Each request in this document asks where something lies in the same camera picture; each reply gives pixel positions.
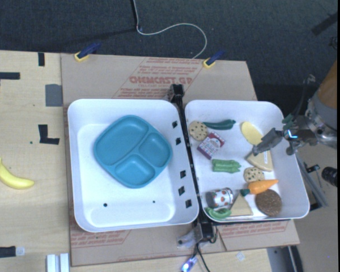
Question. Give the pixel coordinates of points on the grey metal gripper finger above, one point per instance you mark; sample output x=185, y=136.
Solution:
x=269, y=140
x=291, y=149

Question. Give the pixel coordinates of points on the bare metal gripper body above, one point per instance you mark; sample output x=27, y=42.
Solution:
x=306, y=135

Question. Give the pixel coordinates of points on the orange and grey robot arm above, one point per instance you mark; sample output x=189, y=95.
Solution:
x=327, y=95

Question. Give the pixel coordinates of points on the yellow oval toy slice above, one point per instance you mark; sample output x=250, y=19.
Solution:
x=250, y=133

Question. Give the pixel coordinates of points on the pale yellow cheese wedge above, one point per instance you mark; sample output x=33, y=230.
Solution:
x=262, y=161

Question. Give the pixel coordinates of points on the white plastic tray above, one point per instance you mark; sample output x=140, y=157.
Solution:
x=88, y=180
x=289, y=186

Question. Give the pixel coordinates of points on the chocolate chip biscuit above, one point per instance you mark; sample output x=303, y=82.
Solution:
x=253, y=175
x=198, y=130

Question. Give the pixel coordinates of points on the orange carrot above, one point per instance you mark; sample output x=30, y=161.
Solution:
x=262, y=186

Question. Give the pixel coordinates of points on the green beans bundle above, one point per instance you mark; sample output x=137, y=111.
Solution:
x=225, y=166

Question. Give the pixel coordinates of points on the dark green chili pepper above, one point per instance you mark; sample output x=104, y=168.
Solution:
x=219, y=124

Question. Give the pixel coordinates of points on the purple and red carton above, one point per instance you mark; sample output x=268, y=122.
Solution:
x=211, y=145

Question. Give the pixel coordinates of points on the brown round bread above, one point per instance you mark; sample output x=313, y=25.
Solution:
x=268, y=203

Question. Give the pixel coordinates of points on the tan triangular sandwich wedge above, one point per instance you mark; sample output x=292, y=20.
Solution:
x=241, y=207

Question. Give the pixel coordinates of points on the small can strawberry print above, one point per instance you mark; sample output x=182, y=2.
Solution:
x=221, y=197

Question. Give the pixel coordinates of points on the thin black rod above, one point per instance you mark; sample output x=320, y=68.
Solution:
x=188, y=149

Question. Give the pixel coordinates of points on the light green curved pepper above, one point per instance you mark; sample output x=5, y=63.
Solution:
x=218, y=213

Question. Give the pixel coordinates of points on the brown cardboard board red print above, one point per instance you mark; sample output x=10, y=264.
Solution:
x=156, y=75

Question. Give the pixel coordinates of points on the blue divided plate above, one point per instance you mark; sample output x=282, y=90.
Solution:
x=131, y=150

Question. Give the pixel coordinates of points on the yellow banana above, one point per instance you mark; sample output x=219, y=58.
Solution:
x=12, y=178

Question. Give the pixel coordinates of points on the black cylinder on white bracket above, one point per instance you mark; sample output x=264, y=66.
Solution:
x=330, y=176

